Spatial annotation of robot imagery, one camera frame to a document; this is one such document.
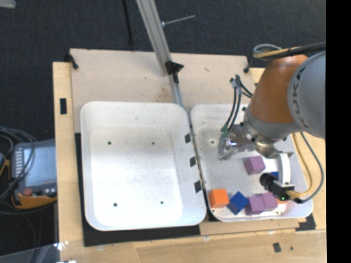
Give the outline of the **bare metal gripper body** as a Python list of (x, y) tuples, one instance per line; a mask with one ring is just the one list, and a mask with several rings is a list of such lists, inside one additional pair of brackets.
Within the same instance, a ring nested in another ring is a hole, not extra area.
[(239, 152), (257, 151), (264, 157), (276, 157), (280, 154), (274, 144), (277, 140), (266, 138), (255, 129), (246, 127), (232, 127), (227, 136), (226, 146), (237, 147)]

